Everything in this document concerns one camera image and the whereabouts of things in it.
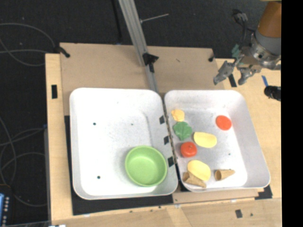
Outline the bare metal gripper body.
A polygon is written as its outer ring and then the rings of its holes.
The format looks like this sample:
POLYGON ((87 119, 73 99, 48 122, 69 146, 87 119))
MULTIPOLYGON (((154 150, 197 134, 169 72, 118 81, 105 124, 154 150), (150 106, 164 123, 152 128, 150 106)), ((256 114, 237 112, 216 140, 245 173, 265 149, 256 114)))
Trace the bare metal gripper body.
POLYGON ((272 54, 256 40, 253 40, 249 46, 240 49, 235 65, 239 70, 281 70, 281 56, 272 54))

